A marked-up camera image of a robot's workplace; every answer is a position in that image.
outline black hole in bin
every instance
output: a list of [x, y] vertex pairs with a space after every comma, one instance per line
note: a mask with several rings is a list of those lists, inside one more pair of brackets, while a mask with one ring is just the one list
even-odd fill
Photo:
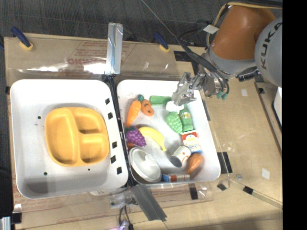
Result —
[[118, 167], [117, 168], [117, 174], [120, 174], [120, 173], [122, 173], [122, 170], [121, 170], [121, 167]]
[[116, 157], [115, 155], [113, 157], [111, 157], [111, 163], [114, 163], [116, 161]]

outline toy banana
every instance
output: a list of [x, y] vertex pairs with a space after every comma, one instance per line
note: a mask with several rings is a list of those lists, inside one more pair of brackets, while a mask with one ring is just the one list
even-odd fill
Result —
[[162, 151], [166, 151], [164, 146], [164, 136], [158, 130], [151, 127], [141, 127], [139, 128], [139, 131], [143, 136], [148, 136], [158, 143], [162, 148]]

